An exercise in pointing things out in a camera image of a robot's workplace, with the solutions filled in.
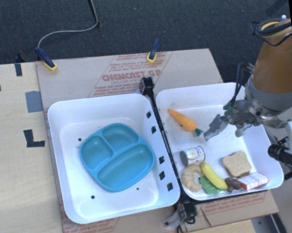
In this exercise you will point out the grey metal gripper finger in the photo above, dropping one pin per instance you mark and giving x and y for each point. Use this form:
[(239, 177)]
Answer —
[(216, 126), (243, 127)]

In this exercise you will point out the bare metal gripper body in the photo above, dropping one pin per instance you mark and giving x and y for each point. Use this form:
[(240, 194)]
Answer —
[(244, 112)]

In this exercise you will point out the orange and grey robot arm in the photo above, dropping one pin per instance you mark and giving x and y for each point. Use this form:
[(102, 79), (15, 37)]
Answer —
[(273, 70)]

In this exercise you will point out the white plastic tray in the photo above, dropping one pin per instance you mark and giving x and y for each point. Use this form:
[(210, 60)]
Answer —
[(72, 163), (226, 142)]

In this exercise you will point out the orange carrot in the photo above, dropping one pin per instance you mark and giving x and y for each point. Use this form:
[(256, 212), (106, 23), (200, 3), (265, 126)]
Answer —
[(184, 121)]

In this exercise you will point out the small white can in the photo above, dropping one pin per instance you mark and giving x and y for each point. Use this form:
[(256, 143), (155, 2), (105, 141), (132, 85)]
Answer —
[(194, 155)]

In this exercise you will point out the tan bread slice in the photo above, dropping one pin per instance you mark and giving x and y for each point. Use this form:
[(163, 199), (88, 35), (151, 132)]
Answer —
[(237, 164)]

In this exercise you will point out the yellow banana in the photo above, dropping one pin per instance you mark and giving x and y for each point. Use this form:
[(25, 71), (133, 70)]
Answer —
[(214, 176)]

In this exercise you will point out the thin black and white rod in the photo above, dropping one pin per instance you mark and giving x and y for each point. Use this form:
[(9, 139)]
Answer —
[(164, 137)]

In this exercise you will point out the red and white carton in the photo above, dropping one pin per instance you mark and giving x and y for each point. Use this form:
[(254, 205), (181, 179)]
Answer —
[(253, 180)]

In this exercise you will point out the brown toy food piece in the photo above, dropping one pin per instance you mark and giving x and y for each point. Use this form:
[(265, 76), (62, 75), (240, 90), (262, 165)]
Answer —
[(232, 184)]

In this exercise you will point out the tan croissant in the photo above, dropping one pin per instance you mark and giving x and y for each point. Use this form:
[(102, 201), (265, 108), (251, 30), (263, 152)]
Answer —
[(190, 178)]

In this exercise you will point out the green toy vegetable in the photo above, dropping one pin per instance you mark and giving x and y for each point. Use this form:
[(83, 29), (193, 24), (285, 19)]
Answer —
[(208, 187)]

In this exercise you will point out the blue divided plate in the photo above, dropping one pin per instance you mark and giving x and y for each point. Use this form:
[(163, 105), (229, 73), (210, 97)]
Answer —
[(116, 157)]

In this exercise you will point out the brown cardboard board red print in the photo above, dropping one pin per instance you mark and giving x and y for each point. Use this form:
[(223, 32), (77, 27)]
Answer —
[(77, 79)]

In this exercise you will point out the black cylinder on white bracket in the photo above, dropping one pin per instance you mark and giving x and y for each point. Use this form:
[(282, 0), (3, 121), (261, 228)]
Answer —
[(283, 155)]

